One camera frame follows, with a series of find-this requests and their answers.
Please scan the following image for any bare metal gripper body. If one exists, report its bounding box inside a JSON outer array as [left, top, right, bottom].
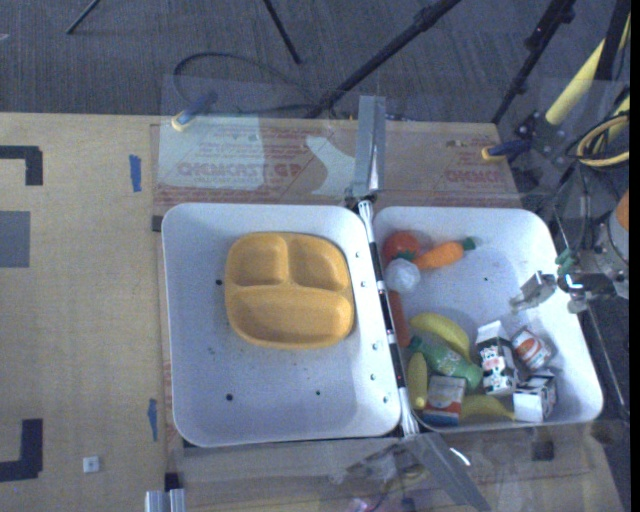
[[582, 266, 631, 301]]

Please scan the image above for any white plastic tray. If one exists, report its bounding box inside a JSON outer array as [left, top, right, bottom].
[[160, 202, 403, 448], [372, 205, 605, 434]]

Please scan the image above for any red and white can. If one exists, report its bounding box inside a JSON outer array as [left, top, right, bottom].
[[509, 325, 554, 373]]

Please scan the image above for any cow print milk carton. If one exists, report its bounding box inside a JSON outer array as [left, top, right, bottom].
[[474, 319, 519, 397]]

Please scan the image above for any orange carrot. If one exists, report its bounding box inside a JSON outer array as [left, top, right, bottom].
[[411, 236, 478, 272]]

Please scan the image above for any black and white carton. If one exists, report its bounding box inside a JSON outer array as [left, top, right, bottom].
[[511, 369, 559, 424]]

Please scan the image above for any green bottle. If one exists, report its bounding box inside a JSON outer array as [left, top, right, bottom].
[[406, 335, 485, 392]]

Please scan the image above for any white crumpled ball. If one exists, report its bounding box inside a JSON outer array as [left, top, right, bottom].
[[383, 257, 423, 294]]

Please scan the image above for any red sausage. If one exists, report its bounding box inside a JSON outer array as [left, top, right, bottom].
[[388, 289, 413, 349]]

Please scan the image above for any red tomato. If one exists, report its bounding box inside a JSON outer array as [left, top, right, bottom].
[[382, 229, 422, 264]]

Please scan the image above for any orange juice carton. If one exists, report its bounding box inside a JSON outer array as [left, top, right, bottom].
[[421, 374, 468, 428]]

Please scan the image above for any thin black and white rod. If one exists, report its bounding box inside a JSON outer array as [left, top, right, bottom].
[[356, 198, 422, 442]]

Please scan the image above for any orange divided plate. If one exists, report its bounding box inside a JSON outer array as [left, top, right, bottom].
[[223, 230, 357, 350]]

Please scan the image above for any brown cardboard board red print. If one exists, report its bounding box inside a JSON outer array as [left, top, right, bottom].
[[149, 118, 617, 504]]

